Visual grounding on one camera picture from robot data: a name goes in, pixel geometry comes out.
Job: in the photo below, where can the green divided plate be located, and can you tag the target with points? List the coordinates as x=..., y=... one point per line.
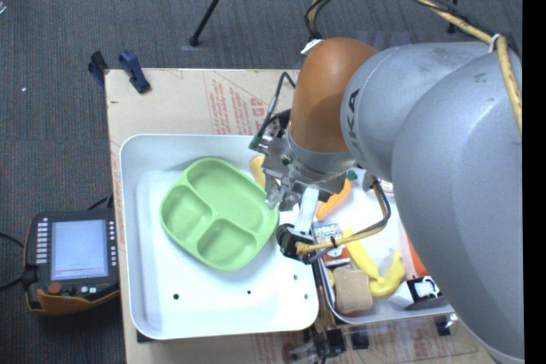
x=215, y=213

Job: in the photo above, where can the brown cardboard board red print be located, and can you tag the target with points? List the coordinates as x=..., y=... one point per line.
x=179, y=102

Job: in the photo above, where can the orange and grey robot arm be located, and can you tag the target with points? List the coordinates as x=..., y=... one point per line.
x=448, y=166

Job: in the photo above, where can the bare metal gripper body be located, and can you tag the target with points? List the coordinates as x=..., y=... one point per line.
x=279, y=157

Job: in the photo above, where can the small printed carton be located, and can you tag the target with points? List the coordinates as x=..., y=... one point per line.
x=327, y=235

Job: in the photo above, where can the yellow rounded toy food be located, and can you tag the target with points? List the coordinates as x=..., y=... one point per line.
x=257, y=170

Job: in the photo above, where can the black cylinder on white bracket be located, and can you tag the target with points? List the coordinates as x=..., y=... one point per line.
x=292, y=243

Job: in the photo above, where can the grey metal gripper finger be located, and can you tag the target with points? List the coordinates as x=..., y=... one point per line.
x=291, y=201
x=274, y=194

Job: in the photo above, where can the yellow banana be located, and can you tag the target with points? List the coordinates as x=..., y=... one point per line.
x=392, y=279
x=362, y=260

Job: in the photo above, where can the brown bread slice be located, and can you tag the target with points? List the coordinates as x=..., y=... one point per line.
x=353, y=290

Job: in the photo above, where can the white plastic tray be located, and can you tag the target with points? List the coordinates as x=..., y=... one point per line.
x=384, y=309
x=222, y=302

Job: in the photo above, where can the orange oblong toy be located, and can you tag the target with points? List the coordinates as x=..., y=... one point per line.
x=416, y=260

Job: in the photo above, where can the orange carrot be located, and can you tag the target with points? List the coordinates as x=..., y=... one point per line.
x=335, y=201

